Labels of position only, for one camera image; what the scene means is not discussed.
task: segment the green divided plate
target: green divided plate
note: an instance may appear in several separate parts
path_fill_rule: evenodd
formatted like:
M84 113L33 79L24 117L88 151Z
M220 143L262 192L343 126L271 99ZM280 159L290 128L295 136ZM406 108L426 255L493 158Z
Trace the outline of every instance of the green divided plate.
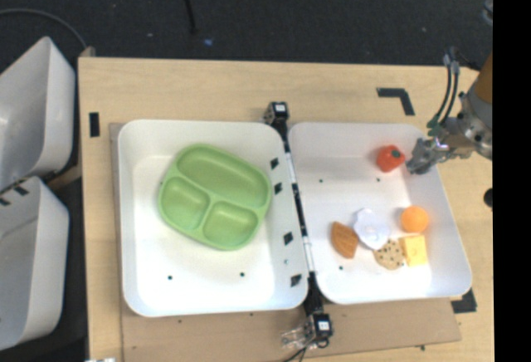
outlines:
M221 250L250 242L270 201L270 180L260 169L208 144L179 152L158 193L166 223Z

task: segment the orange fruit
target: orange fruit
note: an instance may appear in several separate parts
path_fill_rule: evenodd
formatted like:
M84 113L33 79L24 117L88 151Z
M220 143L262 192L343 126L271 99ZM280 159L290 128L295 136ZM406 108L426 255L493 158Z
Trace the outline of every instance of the orange fruit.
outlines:
M400 222L406 232L422 232L427 228L430 217L424 208L409 206L400 215Z

